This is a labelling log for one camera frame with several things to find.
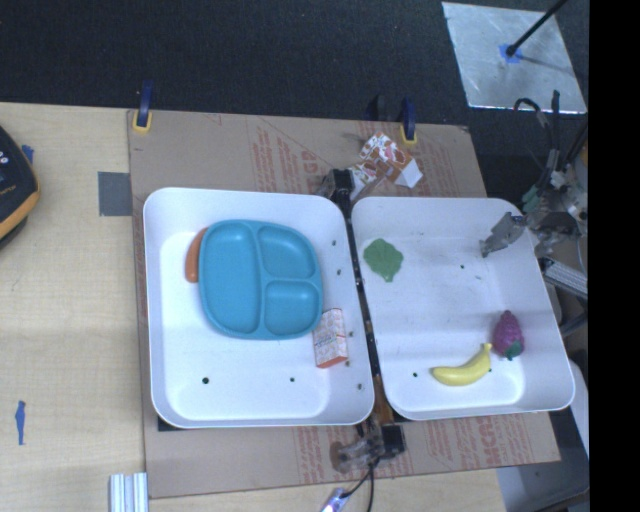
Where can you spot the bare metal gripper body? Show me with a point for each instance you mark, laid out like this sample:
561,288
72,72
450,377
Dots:
552,225

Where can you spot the blue divided plate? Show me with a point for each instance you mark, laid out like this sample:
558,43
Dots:
230,280

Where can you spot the green lettuce leaf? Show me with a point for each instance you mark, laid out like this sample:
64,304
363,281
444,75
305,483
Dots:
382,259

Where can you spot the yellow banana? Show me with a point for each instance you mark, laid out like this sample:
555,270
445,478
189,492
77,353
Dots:
465,374

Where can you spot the orange sausage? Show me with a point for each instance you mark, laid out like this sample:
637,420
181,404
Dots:
191,260

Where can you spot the purple grapes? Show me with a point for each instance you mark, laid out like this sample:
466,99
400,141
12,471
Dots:
506,330

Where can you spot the brown cardboard board red print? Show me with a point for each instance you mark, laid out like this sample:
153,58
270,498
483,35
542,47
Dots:
200,150

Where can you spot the thin black and white rod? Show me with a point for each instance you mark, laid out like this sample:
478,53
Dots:
364,300

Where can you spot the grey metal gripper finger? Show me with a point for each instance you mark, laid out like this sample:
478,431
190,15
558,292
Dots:
511,224
492,246

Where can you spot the white plastic tray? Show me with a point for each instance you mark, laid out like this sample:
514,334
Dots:
450,300
250,390

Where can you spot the small orange and white carton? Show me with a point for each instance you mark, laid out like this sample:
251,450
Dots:
364,177

